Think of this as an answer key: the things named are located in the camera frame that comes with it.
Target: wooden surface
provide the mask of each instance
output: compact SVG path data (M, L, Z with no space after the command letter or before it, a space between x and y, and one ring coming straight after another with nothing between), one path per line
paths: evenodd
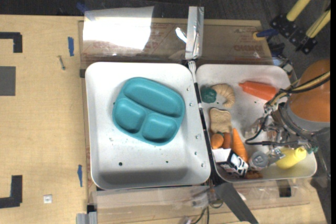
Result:
M0 209L0 223L76 223L86 211L87 177L78 21L82 17L0 15L0 31L23 35L23 53L0 39L0 66L16 67L16 96L0 97L0 197L8 197L12 175L23 176L20 207ZM74 38L75 55L68 51ZM61 55L66 70L61 69ZM83 187L77 175L82 165ZM326 223L314 188L306 202L255 209L260 223ZM43 195L52 194L44 204ZM237 223L231 212L213 211L210 223ZM139 223L181 223L181 218Z

